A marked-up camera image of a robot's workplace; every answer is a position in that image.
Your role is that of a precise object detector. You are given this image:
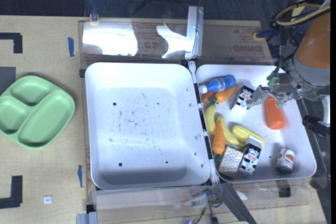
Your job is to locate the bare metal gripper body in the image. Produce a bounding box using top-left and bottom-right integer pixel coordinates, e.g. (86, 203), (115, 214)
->
(267, 67), (331, 102)

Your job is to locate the cow print milk carton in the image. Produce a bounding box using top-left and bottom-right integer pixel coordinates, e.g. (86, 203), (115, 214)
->
(230, 85), (255, 116)
(238, 135), (263, 175)

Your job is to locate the orange bottle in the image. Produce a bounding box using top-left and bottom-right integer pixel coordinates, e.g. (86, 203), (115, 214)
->
(265, 95), (287, 131)

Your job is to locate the orange carrot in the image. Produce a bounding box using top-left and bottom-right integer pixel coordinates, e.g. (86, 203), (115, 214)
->
(209, 84), (239, 105)
(212, 120), (226, 164)

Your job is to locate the white plastic tray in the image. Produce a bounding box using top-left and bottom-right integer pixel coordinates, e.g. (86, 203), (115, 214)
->
(195, 63), (318, 184)
(84, 61), (212, 190)

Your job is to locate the yellow corn cob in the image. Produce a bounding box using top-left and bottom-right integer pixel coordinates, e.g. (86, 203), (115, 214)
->
(231, 124), (266, 147)

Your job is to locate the blue bottle white cap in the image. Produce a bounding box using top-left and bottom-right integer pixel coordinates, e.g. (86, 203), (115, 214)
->
(198, 74), (237, 94)

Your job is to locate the yellow banana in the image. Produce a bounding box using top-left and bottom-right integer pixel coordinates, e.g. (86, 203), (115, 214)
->
(204, 103), (217, 136)
(215, 114), (245, 147)

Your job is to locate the small orange toy food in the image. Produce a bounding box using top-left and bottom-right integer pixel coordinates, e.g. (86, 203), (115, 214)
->
(201, 90), (215, 104)

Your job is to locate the thin black and white rod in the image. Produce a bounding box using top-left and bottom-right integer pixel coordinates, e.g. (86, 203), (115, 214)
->
(187, 60), (220, 185)

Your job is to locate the small orange and white can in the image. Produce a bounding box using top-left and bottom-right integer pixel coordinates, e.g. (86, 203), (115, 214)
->
(275, 148), (296, 174)

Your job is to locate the waffle print packet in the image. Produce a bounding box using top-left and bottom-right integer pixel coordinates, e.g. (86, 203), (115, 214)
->
(217, 145), (245, 179)

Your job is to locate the green divided plate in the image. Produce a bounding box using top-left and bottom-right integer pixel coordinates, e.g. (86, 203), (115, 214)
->
(0, 75), (76, 151)

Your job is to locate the black cylinder on white bracket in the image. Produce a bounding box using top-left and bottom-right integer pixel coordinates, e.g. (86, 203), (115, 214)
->
(301, 95), (331, 137)

